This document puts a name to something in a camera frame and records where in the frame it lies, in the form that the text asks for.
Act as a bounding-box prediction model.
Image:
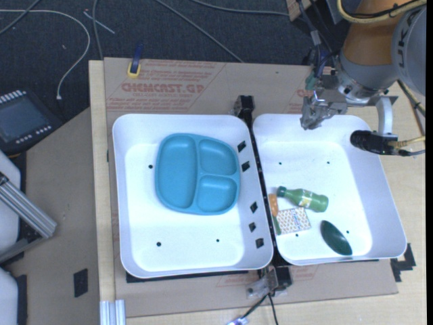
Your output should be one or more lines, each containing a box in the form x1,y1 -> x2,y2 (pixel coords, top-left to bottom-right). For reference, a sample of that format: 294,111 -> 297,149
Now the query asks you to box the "dark green oval object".
320,219 -> 354,257

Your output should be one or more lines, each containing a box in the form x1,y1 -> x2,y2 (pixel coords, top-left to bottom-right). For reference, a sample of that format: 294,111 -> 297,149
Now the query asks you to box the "green plastic bottle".
276,186 -> 329,213

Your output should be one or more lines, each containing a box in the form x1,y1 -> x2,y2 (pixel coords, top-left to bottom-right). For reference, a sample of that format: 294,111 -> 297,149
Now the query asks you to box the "blue divided plate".
154,133 -> 242,216

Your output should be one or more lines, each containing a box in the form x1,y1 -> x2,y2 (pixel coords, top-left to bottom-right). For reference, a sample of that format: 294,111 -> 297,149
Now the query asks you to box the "black cylinder on white bracket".
350,95 -> 400,156

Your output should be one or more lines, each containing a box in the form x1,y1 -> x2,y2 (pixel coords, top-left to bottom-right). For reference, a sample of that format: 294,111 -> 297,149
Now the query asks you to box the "white patterned packet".
276,207 -> 313,236

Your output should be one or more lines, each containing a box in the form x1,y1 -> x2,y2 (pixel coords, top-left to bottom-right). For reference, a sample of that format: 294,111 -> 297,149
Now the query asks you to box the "white plastic tray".
252,112 -> 408,267
111,113 -> 275,280

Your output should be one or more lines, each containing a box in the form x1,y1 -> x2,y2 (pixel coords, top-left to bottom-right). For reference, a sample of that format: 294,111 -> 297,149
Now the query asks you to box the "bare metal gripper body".
311,79 -> 377,116

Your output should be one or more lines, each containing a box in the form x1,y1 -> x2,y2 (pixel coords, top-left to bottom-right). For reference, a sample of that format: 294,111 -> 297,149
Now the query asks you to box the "black block with thin wires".
233,95 -> 255,118
258,265 -> 292,298

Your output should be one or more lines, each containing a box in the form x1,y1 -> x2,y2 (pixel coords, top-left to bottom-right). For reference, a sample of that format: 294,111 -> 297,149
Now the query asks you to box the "brown cardboard board red print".
103,57 -> 400,318

